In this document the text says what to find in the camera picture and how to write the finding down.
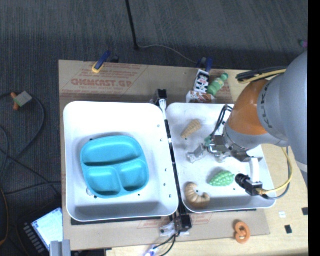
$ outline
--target small orange object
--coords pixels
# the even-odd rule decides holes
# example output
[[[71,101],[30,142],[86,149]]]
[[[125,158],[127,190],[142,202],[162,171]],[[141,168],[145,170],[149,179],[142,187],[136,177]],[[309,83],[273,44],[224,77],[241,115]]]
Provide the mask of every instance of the small orange object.
[[[17,95],[14,92],[11,92],[10,95],[12,99],[17,97]],[[18,110],[18,109],[19,109],[19,105],[14,101],[13,110]]]
[[[245,244],[249,240],[251,233],[246,223],[239,221],[237,224],[235,224],[234,230],[235,230],[235,234],[234,234],[235,240],[239,244]]]

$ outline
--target orange ring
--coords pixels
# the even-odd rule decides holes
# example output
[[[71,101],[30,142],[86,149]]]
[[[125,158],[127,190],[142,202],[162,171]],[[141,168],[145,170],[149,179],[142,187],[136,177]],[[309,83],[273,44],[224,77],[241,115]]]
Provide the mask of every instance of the orange ring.
[[[245,244],[249,240],[251,236],[251,232],[246,223],[242,221],[238,222],[237,224],[235,224],[234,230],[235,230],[235,234],[234,234],[235,240],[239,244]]]

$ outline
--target gray carpet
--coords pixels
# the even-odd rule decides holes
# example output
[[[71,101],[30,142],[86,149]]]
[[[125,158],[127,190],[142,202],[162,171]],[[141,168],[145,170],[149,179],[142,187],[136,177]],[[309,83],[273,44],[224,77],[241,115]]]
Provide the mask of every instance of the gray carpet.
[[[61,180],[58,60],[96,61],[106,51],[120,63],[195,67],[212,57],[213,67],[253,70],[287,66],[306,49],[307,0],[131,0],[139,46],[134,50],[125,0],[0,1],[0,95],[35,96],[45,120],[36,140],[0,176],[5,193]],[[41,108],[34,101],[12,110],[0,98],[0,126],[15,157],[36,134]],[[0,132],[0,149],[6,139]],[[0,166],[4,154],[0,153]],[[59,196],[61,186],[8,194],[10,234],[2,256],[24,255],[13,229],[17,220]]]

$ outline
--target yellow cable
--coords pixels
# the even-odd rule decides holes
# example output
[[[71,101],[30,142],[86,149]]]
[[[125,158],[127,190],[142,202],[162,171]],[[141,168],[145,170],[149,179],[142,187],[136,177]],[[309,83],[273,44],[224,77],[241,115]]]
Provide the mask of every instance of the yellow cable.
[[[253,81],[258,80],[258,79],[262,79],[262,78],[266,78],[266,77],[272,77],[272,76],[275,76],[275,75],[278,75],[278,74],[282,74],[284,72],[286,72],[286,69],[280,69],[280,70],[264,73],[264,74],[252,77],[252,78],[250,78],[248,80],[240,81],[239,84],[247,84],[247,83],[253,82]]]
[[[265,195],[265,194],[268,194],[268,193],[271,193],[271,192],[277,192],[279,190],[282,190],[282,189],[286,188],[289,185],[289,183],[291,182],[291,180],[292,180],[292,177],[293,177],[292,162],[291,162],[287,152],[285,151],[285,149],[284,148],[281,148],[281,149],[282,149],[282,151],[283,151],[283,153],[284,153],[284,155],[285,155],[285,157],[286,157],[286,159],[287,159],[287,161],[289,163],[289,166],[290,166],[291,172],[290,172],[289,179],[282,186],[280,186],[278,188],[275,188],[275,189],[265,190],[263,188],[257,188],[256,191],[259,193],[259,195]]]

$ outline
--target croissant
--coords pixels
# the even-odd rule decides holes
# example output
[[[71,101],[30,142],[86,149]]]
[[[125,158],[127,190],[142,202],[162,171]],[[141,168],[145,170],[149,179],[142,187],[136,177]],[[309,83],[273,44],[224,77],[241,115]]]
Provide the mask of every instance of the croissant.
[[[198,195],[195,191],[197,184],[190,182],[184,190],[186,200],[195,208],[206,208],[210,202],[210,196],[203,193],[202,196]]]

